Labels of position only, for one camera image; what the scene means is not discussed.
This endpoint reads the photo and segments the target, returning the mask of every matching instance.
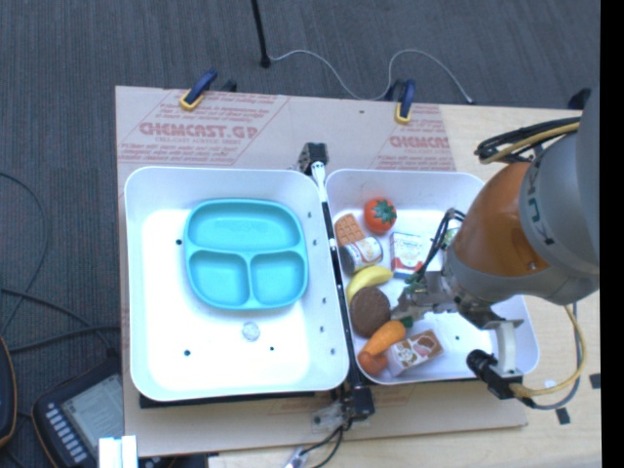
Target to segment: blue clamp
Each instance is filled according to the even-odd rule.
[[[217,76],[216,69],[211,68],[207,73],[202,76],[199,81],[193,86],[192,89],[188,90],[180,99],[179,105],[187,111],[192,111],[197,107],[197,105],[202,101],[202,93],[209,89],[211,83],[216,79]]]
[[[406,125],[411,119],[411,103],[416,92],[416,84],[413,80],[409,79],[403,88],[403,94],[397,102],[397,109],[395,111],[394,118],[397,123]]]

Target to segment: gray floor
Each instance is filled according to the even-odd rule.
[[[258,1],[272,57],[314,52],[360,98],[384,93],[405,49],[420,54],[392,79],[418,102],[466,101],[440,63],[481,105],[566,108],[600,80],[601,0]],[[213,66],[239,92],[351,97],[315,57],[259,60],[250,0],[0,0],[0,286],[118,325],[114,87],[185,88]],[[2,292],[11,348],[81,327]],[[16,352],[19,409],[104,356],[92,333]],[[49,465],[28,420],[0,451],[16,459]]]

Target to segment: cardboard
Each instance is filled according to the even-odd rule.
[[[415,104],[394,120],[392,102],[208,92],[192,112],[184,90],[116,89],[119,240],[125,434],[140,456],[310,443],[311,414],[332,402],[313,397],[142,409],[129,372],[128,259],[123,188],[144,166],[288,169],[307,142],[328,146],[328,173],[343,168],[455,171],[440,107]],[[374,386],[376,413],[346,439],[521,426],[516,401],[498,401],[483,383]]]

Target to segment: white tray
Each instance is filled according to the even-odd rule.
[[[216,198],[274,200],[301,222],[309,279],[281,309],[212,308],[192,291],[184,267],[185,221]],[[318,189],[294,171],[148,167],[125,186],[131,376],[144,396],[180,401],[329,390],[349,359]],[[243,336],[256,324],[259,338]]]
[[[455,208],[468,212],[483,183],[476,177],[461,173],[398,172],[369,170],[338,170],[327,179],[328,203],[332,220],[335,223],[345,214],[353,214],[360,223],[363,206],[367,200],[386,196],[397,209],[397,221],[390,232],[376,236],[382,244],[384,257],[382,265],[390,267],[389,238],[393,231],[417,234],[432,238],[440,224],[444,212]],[[432,261],[431,270],[440,268],[438,257]],[[349,276],[342,270],[342,281],[346,286]],[[405,281],[393,279],[380,288],[388,295],[391,303],[396,303]],[[523,319],[516,329],[517,367],[524,373],[531,372],[537,365],[539,352],[533,328],[527,313],[524,299],[513,296],[497,303],[493,310],[506,319]],[[424,330],[433,330],[441,340],[444,353],[393,377],[388,370],[378,376],[369,376],[373,382],[383,385],[474,378],[466,366],[467,355],[475,349],[488,353],[496,352],[494,331],[480,331],[458,314],[427,314],[424,320],[413,325],[408,335]],[[356,354],[366,343],[366,339],[354,332],[353,342]]]

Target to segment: orange carrot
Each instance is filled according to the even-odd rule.
[[[388,358],[385,355],[371,355],[366,351],[358,354],[358,362],[362,371],[367,372],[371,376],[378,375],[388,367]]]
[[[367,351],[374,356],[390,348],[391,345],[405,339],[405,337],[406,327],[403,326],[401,321],[393,319],[384,323],[381,328],[372,334],[362,351]]]

